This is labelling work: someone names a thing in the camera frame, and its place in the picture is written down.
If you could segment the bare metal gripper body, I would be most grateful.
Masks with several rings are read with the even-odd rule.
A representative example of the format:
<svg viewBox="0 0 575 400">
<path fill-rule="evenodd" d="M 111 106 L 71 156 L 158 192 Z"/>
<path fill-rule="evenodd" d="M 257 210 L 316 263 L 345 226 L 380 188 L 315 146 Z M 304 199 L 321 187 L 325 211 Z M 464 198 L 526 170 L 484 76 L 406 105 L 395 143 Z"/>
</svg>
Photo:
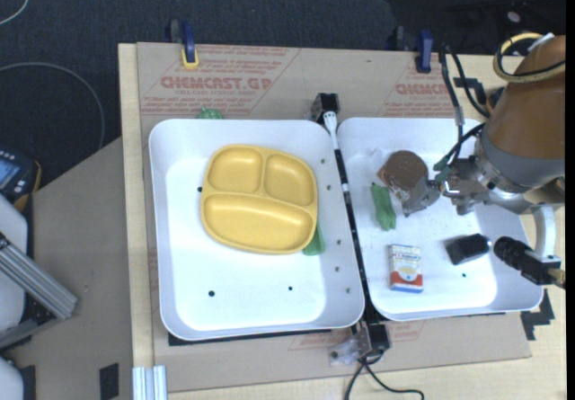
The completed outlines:
<svg viewBox="0 0 575 400">
<path fill-rule="evenodd" d="M 456 197 L 472 194 L 481 198 L 474 208 L 494 205 L 515 214 L 527 213 L 543 202 L 540 189 L 513 182 L 489 161 L 480 158 L 456 159 L 448 169 L 449 175 L 441 182 L 441 194 L 451 199 L 455 207 Z"/>
</svg>

